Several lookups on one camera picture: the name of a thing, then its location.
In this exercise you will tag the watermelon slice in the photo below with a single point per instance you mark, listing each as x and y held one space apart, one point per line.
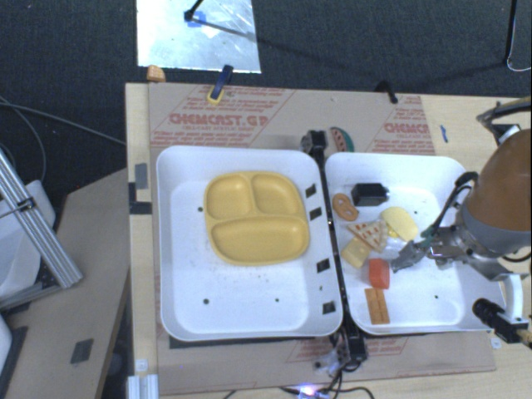
341 139

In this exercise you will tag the black cylinder on white bracket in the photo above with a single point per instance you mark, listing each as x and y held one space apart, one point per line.
496 314

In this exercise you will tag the yellow cheese block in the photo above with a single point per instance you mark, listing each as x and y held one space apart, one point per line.
354 254

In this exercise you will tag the brown cardboard board red print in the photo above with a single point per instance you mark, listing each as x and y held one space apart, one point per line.
257 114

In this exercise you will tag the black box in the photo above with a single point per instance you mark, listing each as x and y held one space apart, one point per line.
367 194

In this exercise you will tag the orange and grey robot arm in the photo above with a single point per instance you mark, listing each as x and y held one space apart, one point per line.
505 181

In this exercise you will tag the white plastic tray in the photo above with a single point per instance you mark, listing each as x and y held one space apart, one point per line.
424 297
249 297

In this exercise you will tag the thin black rod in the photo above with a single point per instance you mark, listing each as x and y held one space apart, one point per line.
332 223

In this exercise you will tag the orange waffle piece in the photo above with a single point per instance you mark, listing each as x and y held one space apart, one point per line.
155 74

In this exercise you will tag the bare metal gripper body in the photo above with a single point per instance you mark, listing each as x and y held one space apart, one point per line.
459 247

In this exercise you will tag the yellow oval toy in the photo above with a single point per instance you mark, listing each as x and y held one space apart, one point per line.
401 222

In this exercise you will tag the brown pretzel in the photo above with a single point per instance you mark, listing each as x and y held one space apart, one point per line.
341 211

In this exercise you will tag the orange red block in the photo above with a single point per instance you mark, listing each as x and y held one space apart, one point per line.
379 273

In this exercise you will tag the pizza slice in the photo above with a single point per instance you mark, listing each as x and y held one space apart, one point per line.
370 233

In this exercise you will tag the orange biscuit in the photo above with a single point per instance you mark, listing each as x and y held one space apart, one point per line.
377 306

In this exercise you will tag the yellow divided plate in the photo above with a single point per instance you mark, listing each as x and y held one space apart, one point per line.
255 218

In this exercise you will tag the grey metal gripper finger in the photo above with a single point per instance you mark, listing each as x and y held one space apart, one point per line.
413 247
402 262

